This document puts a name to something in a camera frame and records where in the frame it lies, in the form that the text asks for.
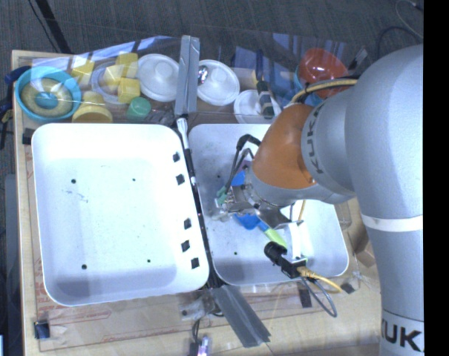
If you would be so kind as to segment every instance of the kuka logo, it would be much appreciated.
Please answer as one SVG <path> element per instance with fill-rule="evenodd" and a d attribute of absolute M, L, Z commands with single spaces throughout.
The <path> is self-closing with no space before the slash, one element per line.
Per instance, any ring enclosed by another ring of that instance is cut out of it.
<path fill-rule="evenodd" d="M 313 145 L 313 128 L 315 127 L 316 124 L 316 119 L 318 117 L 318 112 L 320 112 L 320 109 L 322 109 L 322 107 L 324 106 L 324 103 L 322 103 L 319 107 L 317 107 L 315 109 L 315 111 L 312 114 L 312 118 L 308 124 L 308 132 L 307 132 L 307 144 L 310 146 L 311 150 L 308 153 L 310 160 L 312 162 L 312 165 L 315 166 L 316 172 L 319 174 L 323 173 L 323 170 L 320 169 L 319 165 L 318 165 L 318 158 L 315 155 L 315 148 Z"/>
<path fill-rule="evenodd" d="M 392 324 L 383 319 L 381 322 L 381 336 L 394 346 L 402 347 L 408 351 L 425 353 L 425 347 L 422 345 L 424 343 L 424 334 L 418 329 Z"/>

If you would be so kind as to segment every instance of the yellow cable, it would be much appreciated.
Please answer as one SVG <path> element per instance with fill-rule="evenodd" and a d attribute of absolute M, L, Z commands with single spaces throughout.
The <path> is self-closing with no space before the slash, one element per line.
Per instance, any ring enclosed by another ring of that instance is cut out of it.
<path fill-rule="evenodd" d="M 327 291 L 327 293 L 329 294 L 337 294 L 337 293 L 341 293 L 343 290 L 341 289 L 340 286 L 338 286 L 336 283 L 334 283 L 333 281 L 329 280 L 326 277 L 323 277 L 319 274 L 316 274 L 314 271 L 309 270 L 306 266 L 299 266 L 297 268 L 298 273 L 300 273 L 300 275 L 303 278 L 306 277 L 310 277 L 310 278 L 314 278 L 315 280 L 320 280 L 325 282 L 326 284 L 332 286 L 333 288 L 335 288 L 335 290 L 332 291 Z"/>
<path fill-rule="evenodd" d="M 313 85 L 308 86 L 307 88 L 304 88 L 303 90 L 300 90 L 297 92 L 290 101 L 290 104 L 297 102 L 298 98 L 302 95 L 305 95 L 306 93 L 311 94 L 312 92 L 319 91 L 319 90 L 325 90 L 327 88 L 331 87 L 338 87 L 338 86 L 353 86 L 356 84 L 358 80 L 357 79 L 330 79 L 328 82 L 317 82 Z"/>
<path fill-rule="evenodd" d="M 306 200 L 304 200 L 304 201 L 301 203 L 300 214 L 298 215 L 298 221 L 299 221 L 299 222 L 301 222 L 301 218 L 302 218 L 303 215 L 304 215 L 305 203 L 307 203 Z"/>

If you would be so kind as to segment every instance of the green bottle cap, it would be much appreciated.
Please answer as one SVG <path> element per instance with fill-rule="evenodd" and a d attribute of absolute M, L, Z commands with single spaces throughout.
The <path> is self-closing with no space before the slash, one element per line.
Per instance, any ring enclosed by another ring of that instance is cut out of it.
<path fill-rule="evenodd" d="M 144 97 L 137 96 L 131 100 L 126 117 L 129 122 L 143 122 L 150 111 L 150 102 Z"/>

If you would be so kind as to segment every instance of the green object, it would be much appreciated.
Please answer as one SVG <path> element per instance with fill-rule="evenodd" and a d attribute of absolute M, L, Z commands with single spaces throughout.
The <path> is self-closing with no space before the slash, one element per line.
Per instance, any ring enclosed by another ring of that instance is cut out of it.
<path fill-rule="evenodd" d="M 217 204 L 222 205 L 227 198 L 226 186 L 223 186 L 222 188 L 219 189 L 219 191 L 216 193 L 216 197 L 217 197 Z"/>
<path fill-rule="evenodd" d="M 278 245 L 282 245 L 284 248 L 287 248 L 285 240 L 282 238 L 280 234 L 275 229 L 268 228 L 264 231 L 264 234 L 270 241 L 277 243 Z"/>
<path fill-rule="evenodd" d="M 125 115 L 129 122 L 143 122 L 150 111 L 150 102 L 141 96 L 137 96 L 131 100 Z"/>

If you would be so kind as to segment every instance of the orange cup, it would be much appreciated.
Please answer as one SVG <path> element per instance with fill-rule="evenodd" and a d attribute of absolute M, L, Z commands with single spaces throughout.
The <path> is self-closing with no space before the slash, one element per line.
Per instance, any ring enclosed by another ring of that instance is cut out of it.
<path fill-rule="evenodd" d="M 307 50 L 298 64 L 298 78 L 303 86 L 306 83 L 312 85 L 316 82 L 341 78 L 343 76 L 348 76 L 348 69 L 343 62 L 329 51 L 319 47 L 313 47 Z M 315 93 L 322 99 L 326 99 L 347 88 L 331 88 L 316 91 Z"/>

